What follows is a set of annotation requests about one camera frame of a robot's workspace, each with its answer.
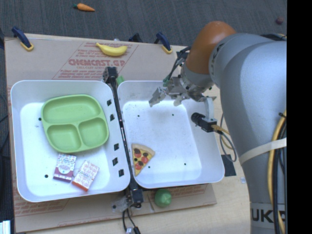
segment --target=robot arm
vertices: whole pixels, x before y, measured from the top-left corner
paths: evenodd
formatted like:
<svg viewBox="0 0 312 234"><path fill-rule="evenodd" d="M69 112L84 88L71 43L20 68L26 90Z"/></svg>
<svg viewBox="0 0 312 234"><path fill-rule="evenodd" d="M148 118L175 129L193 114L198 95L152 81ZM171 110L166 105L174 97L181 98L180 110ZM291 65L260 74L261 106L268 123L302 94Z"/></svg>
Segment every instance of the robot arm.
<svg viewBox="0 0 312 234"><path fill-rule="evenodd" d="M253 234L287 232L286 149L281 154L284 163L275 169L278 211L268 176L274 148L259 155L250 152L276 140L279 122L282 117L286 121L286 50L285 40L236 33L220 21L208 23L194 41L181 74L165 82L150 100L152 106L169 95L178 106L183 99L207 100L203 92L214 84L220 89L224 119L248 185ZM286 140L286 131L278 132ZM273 224L277 219L279 225Z"/></svg>

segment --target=green ball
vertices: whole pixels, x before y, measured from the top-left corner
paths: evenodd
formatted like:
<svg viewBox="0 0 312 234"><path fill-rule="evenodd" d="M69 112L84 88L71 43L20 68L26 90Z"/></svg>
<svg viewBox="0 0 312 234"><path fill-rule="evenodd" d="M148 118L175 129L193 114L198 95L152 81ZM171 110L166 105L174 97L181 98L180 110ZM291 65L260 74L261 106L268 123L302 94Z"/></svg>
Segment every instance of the green ball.
<svg viewBox="0 0 312 234"><path fill-rule="evenodd" d="M171 193L167 189L158 189L155 193L155 204L159 207L166 207L171 204Z"/></svg>

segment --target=white tray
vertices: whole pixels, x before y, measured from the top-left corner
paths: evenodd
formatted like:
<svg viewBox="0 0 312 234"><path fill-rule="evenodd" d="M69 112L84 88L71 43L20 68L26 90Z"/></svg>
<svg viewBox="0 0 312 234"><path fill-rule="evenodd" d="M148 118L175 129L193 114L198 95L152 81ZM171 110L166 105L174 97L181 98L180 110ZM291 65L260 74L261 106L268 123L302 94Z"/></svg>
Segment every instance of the white tray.
<svg viewBox="0 0 312 234"><path fill-rule="evenodd" d="M99 167L99 172L85 192L82 189L53 179L58 152L49 144L39 120L41 107L48 99L88 94L102 106L109 127L107 142L77 156L74 175L86 159ZM17 187L20 195L31 202L49 201L122 191L130 182L130 171L120 132L113 93L101 81L24 80L11 90L12 120L16 159Z"/></svg>
<svg viewBox="0 0 312 234"><path fill-rule="evenodd" d="M135 177L137 183L150 189L220 181L224 166L215 134L191 121L193 113L205 114L204 103L188 99L175 107L167 97L150 107L159 86L161 81L125 81L118 87L128 147L139 143L156 152Z"/></svg>

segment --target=small box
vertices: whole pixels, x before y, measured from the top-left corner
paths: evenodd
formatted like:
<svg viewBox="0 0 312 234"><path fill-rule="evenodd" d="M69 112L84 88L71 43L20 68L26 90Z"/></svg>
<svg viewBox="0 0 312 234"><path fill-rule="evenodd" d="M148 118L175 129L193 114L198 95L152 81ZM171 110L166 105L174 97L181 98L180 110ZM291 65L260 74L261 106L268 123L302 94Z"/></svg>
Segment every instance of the small box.
<svg viewBox="0 0 312 234"><path fill-rule="evenodd" d="M85 160L75 176L72 184L88 191L94 178L99 171L99 167Z"/></svg>
<svg viewBox="0 0 312 234"><path fill-rule="evenodd" d="M57 165L53 178L65 182L72 181L76 156L69 154L58 154Z"/></svg>

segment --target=cardboard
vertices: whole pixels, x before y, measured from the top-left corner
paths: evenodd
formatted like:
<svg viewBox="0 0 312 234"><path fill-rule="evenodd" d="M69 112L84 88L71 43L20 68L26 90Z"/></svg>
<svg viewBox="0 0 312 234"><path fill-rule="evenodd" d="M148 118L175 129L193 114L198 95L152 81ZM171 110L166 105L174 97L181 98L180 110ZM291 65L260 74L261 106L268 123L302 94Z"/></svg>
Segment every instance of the cardboard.
<svg viewBox="0 0 312 234"><path fill-rule="evenodd" d="M26 35L34 45L30 52L21 47L19 39L5 39L16 232L121 218L121 212L113 211L112 202L122 198L123 192L41 203L28 202L19 195L15 173L10 89L16 82L25 79L101 80L107 66L117 67L119 76L123 76L125 80L163 80L176 60L175 52L165 53L161 44ZM95 47L96 42L111 46L126 44L129 51L121 57L108 57ZM169 190L173 197L169 207L157 207L154 204L155 191L144 191L145 201L141 209L133 210L132 214L145 215L216 204L211 184L174 187Z"/></svg>

